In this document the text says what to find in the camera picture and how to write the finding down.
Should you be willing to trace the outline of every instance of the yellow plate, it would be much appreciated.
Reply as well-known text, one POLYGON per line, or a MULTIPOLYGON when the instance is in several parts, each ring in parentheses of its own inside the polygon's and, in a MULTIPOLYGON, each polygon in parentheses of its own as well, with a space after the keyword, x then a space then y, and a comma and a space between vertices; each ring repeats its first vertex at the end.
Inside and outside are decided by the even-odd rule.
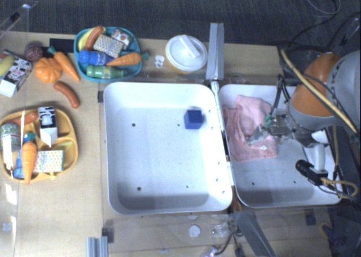
MULTIPOLYGON (((26 110, 25 114, 28 114, 32 111, 37 111, 37 109, 26 110)), ((8 116, 4 117, 0 121, 0 126, 2 124, 6 123, 8 120, 11 120, 11 119, 21 116, 22 113, 23 113, 22 111, 19 111, 19 112, 15 112, 13 114, 9 114, 8 116)), ((39 119, 37 119, 36 121, 34 121, 30 124, 25 125, 24 126, 24 134, 26 134, 26 133, 35 133, 36 134, 35 143, 38 147, 38 151, 52 150, 57 145, 59 145, 63 142, 69 142, 69 141, 73 142, 73 145, 71 147, 69 147, 69 149, 64 153, 63 171, 55 173, 55 175, 58 176, 74 167, 75 163, 78 160, 78 143, 77 143, 73 124, 70 121, 70 118, 67 116, 67 114, 58 109, 55 109, 55 114, 56 114, 56 124, 58 126, 58 139, 52 144, 52 148, 50 148, 46 143, 44 143, 40 139, 39 119)), ((7 170, 5 167, 5 164, 4 164, 4 161, 2 158, 2 154, 0 154, 0 165, 1 165, 1 168, 4 171, 5 175, 8 178, 10 178, 13 181, 17 181, 17 182, 24 182, 24 180, 21 180, 18 178, 13 178, 11 176, 11 172, 9 170, 7 170)), ((33 173, 31 182, 46 180, 48 178, 52 178, 52 176, 49 173, 33 173)))

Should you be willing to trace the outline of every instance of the yellow banana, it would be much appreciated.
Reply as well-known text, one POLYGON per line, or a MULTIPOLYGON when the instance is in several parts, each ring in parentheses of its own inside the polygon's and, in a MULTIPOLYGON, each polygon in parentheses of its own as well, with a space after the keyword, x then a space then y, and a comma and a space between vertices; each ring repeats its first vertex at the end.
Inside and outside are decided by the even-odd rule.
POLYGON ((91 28, 90 30, 85 32, 82 37, 79 38, 79 40, 78 40, 78 51, 79 52, 84 49, 86 40, 88 39, 88 37, 89 37, 90 33, 93 31, 93 29, 94 28, 91 28))
POLYGON ((15 57, 9 54, 0 62, 0 76, 3 76, 10 69, 14 61, 15 57))

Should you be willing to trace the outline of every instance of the small box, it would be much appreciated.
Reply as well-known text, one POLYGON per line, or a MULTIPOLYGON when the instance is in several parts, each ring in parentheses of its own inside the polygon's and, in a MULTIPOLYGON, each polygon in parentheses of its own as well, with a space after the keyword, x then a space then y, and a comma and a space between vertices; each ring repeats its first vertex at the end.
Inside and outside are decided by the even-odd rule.
POLYGON ((111 37, 124 43, 124 50, 127 50, 131 45, 131 42, 133 41, 133 37, 131 35, 125 33, 123 30, 120 29, 114 29, 111 37))
POLYGON ((202 112, 200 110, 187 110, 184 115, 186 129, 199 129, 203 124, 202 112))
MULTIPOLYGON (((0 57, 3 59, 8 56, 9 51, 4 51, 0 57)), ((0 93, 7 97, 12 97, 14 93, 18 92, 25 80, 32 71, 32 64, 18 56, 12 54, 15 61, 6 74, 2 77, 0 83, 0 93)))
POLYGON ((55 109, 53 106, 39 107, 40 139, 48 146, 58 138, 55 109))
POLYGON ((101 34, 96 39, 93 48, 94 50, 104 52, 111 57, 117 58, 124 48, 124 43, 101 34))
POLYGON ((63 171, 64 151, 38 151, 34 172, 57 173, 63 171))

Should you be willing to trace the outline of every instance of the toy banana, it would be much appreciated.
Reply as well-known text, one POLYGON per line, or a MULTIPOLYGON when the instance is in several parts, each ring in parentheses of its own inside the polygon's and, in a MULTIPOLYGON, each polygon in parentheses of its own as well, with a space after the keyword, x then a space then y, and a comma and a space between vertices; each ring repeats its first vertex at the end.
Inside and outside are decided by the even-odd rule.
POLYGON ((14 61, 15 57, 8 55, 0 62, 0 76, 3 76, 10 69, 14 61))

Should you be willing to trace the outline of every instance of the blue bowl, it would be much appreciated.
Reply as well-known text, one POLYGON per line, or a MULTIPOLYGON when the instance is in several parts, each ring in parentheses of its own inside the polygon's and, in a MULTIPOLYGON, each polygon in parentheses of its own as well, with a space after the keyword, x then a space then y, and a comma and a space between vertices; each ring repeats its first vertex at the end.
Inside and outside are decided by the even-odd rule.
MULTIPOLYGON (((78 51, 78 40, 87 32, 92 28, 87 28, 84 29, 82 31, 80 31, 76 36, 75 36, 75 40, 74 40, 74 55, 75 55, 75 63, 76 66, 78 68, 78 71, 80 73, 80 75, 85 78, 88 79, 89 81, 94 81, 94 82, 102 82, 102 83, 110 83, 110 82, 115 82, 115 81, 122 81, 122 80, 126 80, 129 79, 131 77, 136 76, 140 70, 142 69, 142 65, 143 65, 143 61, 141 60, 137 65, 132 65, 132 66, 122 66, 121 69, 126 69, 127 70, 127 75, 125 77, 120 77, 120 78, 116 78, 116 79, 96 79, 93 77, 89 77, 88 75, 86 75, 86 66, 84 64, 79 63, 79 51, 78 51)), ((131 35, 133 37, 133 41, 131 42, 129 48, 127 51, 122 51, 121 52, 121 56, 131 53, 131 52, 138 52, 140 53, 140 47, 139 44, 137 42, 137 39, 134 37, 134 35, 127 29, 124 28, 120 28, 120 27, 106 27, 105 32, 103 33, 106 36, 110 36, 112 35, 114 29, 120 29, 122 31, 124 31, 125 33, 131 35)))

